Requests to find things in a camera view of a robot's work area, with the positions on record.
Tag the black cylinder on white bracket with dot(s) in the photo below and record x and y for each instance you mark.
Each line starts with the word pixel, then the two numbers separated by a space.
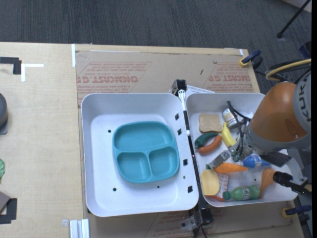
pixel 284 178

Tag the green plastic bottle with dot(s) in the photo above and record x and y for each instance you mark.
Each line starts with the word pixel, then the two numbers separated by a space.
pixel 241 193

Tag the blue and white bottle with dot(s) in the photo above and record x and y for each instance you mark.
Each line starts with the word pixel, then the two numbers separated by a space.
pixel 253 161

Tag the orange sausage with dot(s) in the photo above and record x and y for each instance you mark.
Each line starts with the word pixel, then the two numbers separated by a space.
pixel 210 146

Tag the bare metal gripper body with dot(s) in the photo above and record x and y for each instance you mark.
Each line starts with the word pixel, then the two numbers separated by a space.
pixel 244 146

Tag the white plastic tray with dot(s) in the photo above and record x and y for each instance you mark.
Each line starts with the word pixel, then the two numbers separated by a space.
pixel 247 180
pixel 99 157

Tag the tan chicken drumstick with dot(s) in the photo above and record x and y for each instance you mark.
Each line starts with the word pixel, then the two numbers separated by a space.
pixel 267 180

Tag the blue divided plate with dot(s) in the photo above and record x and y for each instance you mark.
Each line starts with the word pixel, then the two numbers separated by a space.
pixel 146 152

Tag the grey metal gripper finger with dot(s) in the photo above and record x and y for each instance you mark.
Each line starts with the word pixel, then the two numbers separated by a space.
pixel 232 148
pixel 219 159

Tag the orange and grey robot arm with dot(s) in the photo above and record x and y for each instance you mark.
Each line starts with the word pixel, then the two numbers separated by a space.
pixel 277 113

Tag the yellow banana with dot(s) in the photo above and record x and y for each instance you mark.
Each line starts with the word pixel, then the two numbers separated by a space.
pixel 227 136

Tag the white paper label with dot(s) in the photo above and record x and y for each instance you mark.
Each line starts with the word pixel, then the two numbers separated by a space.
pixel 199 89

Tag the tan bread slice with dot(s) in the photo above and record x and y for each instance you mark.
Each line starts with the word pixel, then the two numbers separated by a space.
pixel 210 123

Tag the green pepper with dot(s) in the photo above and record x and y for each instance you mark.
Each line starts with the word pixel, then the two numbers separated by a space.
pixel 203 139

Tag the thin black and white rod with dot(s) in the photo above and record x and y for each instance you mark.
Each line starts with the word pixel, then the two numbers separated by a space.
pixel 187 126

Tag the small white can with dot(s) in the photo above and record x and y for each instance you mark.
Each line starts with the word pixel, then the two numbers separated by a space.
pixel 229 116

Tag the brown cardboard board red print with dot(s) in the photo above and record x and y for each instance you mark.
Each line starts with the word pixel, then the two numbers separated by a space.
pixel 138 73

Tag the green toy vegetable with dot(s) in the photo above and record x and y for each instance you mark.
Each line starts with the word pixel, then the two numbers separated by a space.
pixel 1 168

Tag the grey tape roll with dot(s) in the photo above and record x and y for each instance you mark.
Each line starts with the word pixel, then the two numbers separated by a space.
pixel 2 113

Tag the orange and white packet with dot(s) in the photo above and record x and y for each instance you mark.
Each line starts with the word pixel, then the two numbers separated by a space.
pixel 223 183

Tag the orange carrot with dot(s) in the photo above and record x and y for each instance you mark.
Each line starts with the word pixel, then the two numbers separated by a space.
pixel 230 168

